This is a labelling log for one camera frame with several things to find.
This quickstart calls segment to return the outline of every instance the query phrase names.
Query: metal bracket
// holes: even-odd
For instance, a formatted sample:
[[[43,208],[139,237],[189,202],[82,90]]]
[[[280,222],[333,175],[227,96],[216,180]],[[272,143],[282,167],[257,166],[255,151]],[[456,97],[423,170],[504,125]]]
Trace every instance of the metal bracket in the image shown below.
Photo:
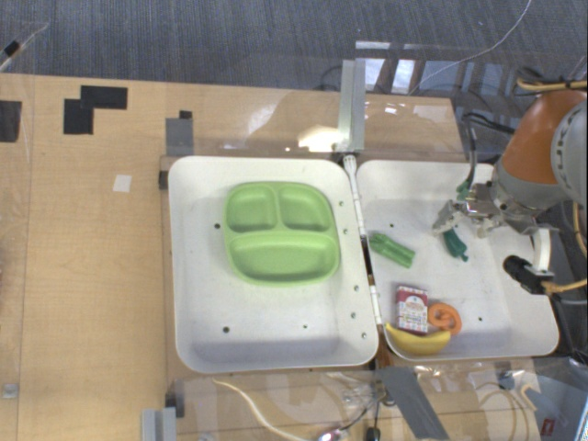
[[[364,149],[366,139],[366,61],[343,61],[338,152]]]
[[[176,441],[175,408],[143,410],[141,441]]]

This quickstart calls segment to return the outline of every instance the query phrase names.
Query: yellow cable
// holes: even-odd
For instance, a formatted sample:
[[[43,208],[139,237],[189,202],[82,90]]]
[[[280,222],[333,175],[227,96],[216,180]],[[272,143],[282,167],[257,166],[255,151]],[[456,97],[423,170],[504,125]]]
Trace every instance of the yellow cable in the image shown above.
[[[552,283],[551,281],[543,281],[541,286],[545,289],[548,294],[557,294],[559,292],[565,292],[567,290],[581,288],[586,286],[586,279],[582,281],[576,281],[575,283],[560,285],[556,283]]]
[[[585,258],[586,245],[584,245],[584,242],[582,240],[582,233],[580,232],[580,208],[578,207],[577,202],[573,203],[573,234],[576,237],[576,242],[578,242],[580,250],[582,250],[582,253]]]
[[[586,82],[586,80],[578,80],[576,82],[571,82],[568,85],[566,85],[565,83],[557,83],[557,84],[543,84],[541,82],[529,83],[529,82],[526,82],[525,80],[523,80],[522,78],[517,78],[516,84],[518,86],[520,86],[521,88],[523,88],[524,90],[527,90],[529,92],[551,92],[554,90],[566,90],[566,89],[582,90],[582,89],[585,89],[586,87],[588,87],[588,83]]]

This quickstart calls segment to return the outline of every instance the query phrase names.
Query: black connector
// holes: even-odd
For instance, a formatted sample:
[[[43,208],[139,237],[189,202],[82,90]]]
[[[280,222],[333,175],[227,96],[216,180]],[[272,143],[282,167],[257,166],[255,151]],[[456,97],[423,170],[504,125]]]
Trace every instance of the black connector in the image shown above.
[[[545,294],[545,288],[541,282],[545,277],[540,277],[530,269],[531,264],[520,256],[508,256],[503,263],[503,268],[508,276],[521,284],[521,287],[531,294]]]

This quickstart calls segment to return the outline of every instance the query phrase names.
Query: wooden table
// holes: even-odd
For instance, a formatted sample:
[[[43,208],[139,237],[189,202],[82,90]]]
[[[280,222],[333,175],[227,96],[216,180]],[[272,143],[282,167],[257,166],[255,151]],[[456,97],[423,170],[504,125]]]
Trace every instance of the wooden table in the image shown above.
[[[63,100],[79,98],[81,85],[128,87],[128,108],[95,110],[94,135],[64,135]],[[18,397],[0,399],[0,438],[140,439],[141,410],[161,408],[167,385],[165,119],[193,112],[196,153],[303,156],[299,138],[336,127],[338,94],[1,74],[0,99],[22,102],[17,143],[0,143],[0,384],[19,384]],[[367,102],[375,155],[464,160],[447,100]],[[131,176],[128,192],[113,190],[118,175]],[[312,392],[309,381],[295,377],[288,389]],[[221,397],[239,399],[228,389]],[[472,398],[464,390],[434,403],[448,429],[462,429]],[[231,405],[250,412],[244,400]],[[282,439],[243,416],[246,429],[219,420],[216,439]],[[486,433],[482,409],[469,419]],[[398,414],[380,425],[411,439]]]

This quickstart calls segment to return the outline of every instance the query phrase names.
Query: white tray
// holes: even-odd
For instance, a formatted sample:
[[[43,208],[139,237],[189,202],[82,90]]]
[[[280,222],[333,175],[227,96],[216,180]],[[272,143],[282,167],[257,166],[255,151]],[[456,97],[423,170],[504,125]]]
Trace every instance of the white tray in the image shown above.
[[[416,252],[410,269],[370,253],[383,319],[395,322],[396,288],[403,284],[425,289],[431,301],[452,305],[463,321],[461,333],[436,356],[404,355],[390,339],[388,343],[412,361],[549,354],[559,332],[548,298],[527,293],[503,271],[509,254],[532,262],[529,238],[502,227],[479,239],[465,219],[456,229],[468,246],[464,263],[431,233],[437,212],[455,198],[468,171],[467,164],[371,161],[357,172],[367,231],[386,233]],[[485,182],[491,174],[489,165],[479,165],[475,181]]]
[[[329,199],[341,265],[318,284],[241,281],[225,253],[222,211],[241,183],[290,181]],[[203,373],[361,365],[378,347],[357,219],[345,171],[327,161],[185,157],[169,174],[176,348]]]

